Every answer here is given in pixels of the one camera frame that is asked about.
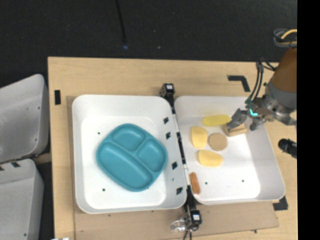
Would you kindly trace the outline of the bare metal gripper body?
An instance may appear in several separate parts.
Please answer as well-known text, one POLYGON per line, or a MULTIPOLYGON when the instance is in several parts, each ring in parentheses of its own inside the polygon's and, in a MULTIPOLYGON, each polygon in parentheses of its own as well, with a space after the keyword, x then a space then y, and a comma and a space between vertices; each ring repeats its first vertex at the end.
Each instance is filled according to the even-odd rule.
POLYGON ((297 120, 291 117, 291 113, 296 110, 287 108, 271 95, 263 95, 254 100, 247 99, 246 108, 250 118, 262 117, 266 122, 273 122, 274 120, 281 122, 286 126, 296 125, 297 120))

